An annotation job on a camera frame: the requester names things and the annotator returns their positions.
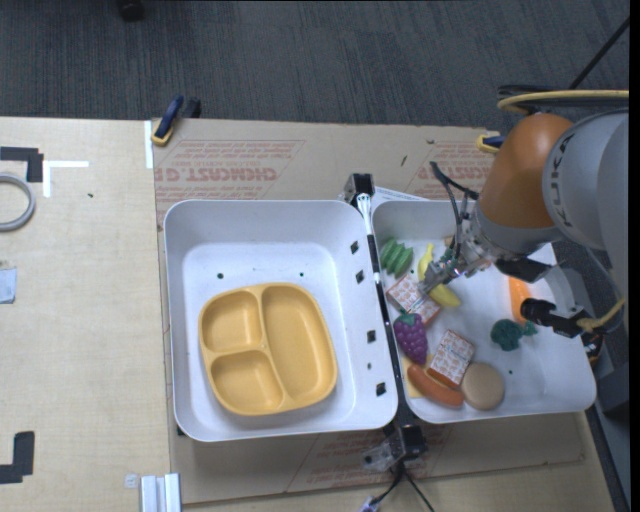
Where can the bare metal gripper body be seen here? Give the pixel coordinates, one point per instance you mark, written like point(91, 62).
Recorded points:
point(474, 250)

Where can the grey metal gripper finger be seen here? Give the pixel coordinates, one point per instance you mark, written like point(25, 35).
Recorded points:
point(429, 280)
point(450, 277)

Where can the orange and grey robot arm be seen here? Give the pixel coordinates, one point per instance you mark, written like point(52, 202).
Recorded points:
point(520, 170)

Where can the yellow banana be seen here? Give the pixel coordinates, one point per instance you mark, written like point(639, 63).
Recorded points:
point(446, 296)

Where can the orange and white carton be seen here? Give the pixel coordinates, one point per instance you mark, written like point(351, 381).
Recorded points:
point(451, 357)
point(407, 297)

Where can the green ribbed toy vegetable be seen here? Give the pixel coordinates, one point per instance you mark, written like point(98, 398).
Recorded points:
point(396, 257)

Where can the purple grapes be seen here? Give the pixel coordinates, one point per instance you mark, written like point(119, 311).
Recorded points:
point(411, 337)

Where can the orange carrot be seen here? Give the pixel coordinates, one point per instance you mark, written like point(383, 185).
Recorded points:
point(517, 295)

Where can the green broccoli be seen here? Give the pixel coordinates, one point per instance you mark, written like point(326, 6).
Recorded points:
point(506, 334)

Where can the white plastic tray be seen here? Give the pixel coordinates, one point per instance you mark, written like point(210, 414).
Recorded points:
point(350, 310)
point(540, 380)

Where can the white paper sheet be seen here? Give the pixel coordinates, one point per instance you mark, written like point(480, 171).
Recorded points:
point(400, 195)

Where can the orange sausage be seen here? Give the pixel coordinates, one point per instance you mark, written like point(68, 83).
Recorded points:
point(432, 387)

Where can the yellow cheese slice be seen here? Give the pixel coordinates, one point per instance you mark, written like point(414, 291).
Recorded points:
point(414, 391)

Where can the tan round bread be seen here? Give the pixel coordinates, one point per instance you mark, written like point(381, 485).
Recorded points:
point(482, 386)

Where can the yellow divided plate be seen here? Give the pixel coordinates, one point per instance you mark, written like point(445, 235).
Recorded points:
point(295, 330)

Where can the brown cardboard board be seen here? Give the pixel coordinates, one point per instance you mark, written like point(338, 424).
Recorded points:
point(260, 160)

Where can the grey tape roll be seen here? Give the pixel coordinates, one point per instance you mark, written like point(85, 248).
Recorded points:
point(29, 202)

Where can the black cylinder on white bracket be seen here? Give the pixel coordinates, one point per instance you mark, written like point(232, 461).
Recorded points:
point(545, 312)

